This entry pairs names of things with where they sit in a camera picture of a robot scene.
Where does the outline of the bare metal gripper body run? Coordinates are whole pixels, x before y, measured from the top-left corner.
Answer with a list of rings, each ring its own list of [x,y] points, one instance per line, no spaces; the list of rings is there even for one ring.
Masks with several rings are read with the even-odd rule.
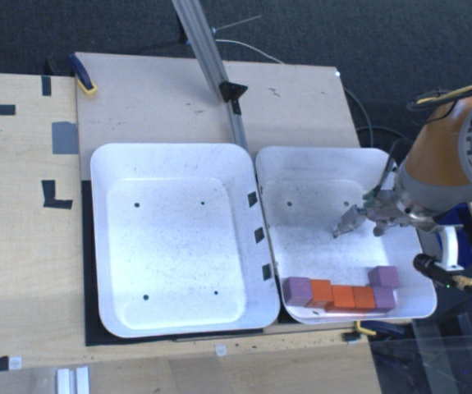
[[[425,208],[406,191],[373,189],[364,196],[367,219],[371,222],[387,221],[391,227],[414,227],[427,233],[436,232],[439,215]]]

